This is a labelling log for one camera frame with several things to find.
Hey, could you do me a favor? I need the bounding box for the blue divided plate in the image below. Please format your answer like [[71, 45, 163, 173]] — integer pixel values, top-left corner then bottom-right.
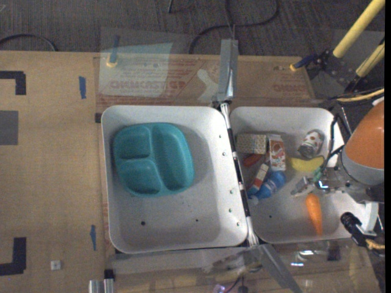
[[112, 122, 196, 198]]

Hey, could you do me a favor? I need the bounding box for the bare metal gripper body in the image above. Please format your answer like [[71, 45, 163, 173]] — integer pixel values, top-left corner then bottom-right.
[[316, 165, 373, 202]]

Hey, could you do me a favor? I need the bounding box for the black cylinder on white bracket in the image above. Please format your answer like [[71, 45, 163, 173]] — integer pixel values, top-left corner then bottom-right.
[[340, 201, 380, 247]]

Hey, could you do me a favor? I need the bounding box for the yellow banana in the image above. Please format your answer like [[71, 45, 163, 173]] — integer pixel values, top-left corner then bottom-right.
[[288, 155, 325, 173]]

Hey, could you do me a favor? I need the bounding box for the blue bottle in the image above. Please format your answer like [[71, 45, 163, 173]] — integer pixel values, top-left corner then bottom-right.
[[249, 171, 287, 206]]

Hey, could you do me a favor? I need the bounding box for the white plastic tray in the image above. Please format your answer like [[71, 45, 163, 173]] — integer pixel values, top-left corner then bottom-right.
[[228, 106, 365, 245], [100, 104, 249, 255]]

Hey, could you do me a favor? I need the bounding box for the red and white carton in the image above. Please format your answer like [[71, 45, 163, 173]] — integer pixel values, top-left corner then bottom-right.
[[265, 134, 287, 172]]

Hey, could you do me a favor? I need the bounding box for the orange carrot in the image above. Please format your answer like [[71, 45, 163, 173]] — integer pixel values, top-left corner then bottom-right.
[[305, 192, 324, 236]]

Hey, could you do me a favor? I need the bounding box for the small red white blue packet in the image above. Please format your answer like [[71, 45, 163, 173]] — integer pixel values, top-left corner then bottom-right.
[[247, 163, 270, 197]]

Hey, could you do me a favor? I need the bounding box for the brown cardboard board red print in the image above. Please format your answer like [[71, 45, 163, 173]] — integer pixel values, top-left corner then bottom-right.
[[93, 53, 372, 293]]

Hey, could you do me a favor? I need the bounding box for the red and white can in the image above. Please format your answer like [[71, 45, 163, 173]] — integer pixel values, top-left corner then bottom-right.
[[297, 129, 326, 159]]

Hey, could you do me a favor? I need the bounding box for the red sausage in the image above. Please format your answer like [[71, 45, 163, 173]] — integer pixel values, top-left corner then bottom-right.
[[243, 153, 264, 168]]

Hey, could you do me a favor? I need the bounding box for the patterned beige carton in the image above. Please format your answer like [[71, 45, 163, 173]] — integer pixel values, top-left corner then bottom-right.
[[235, 132, 268, 155]]

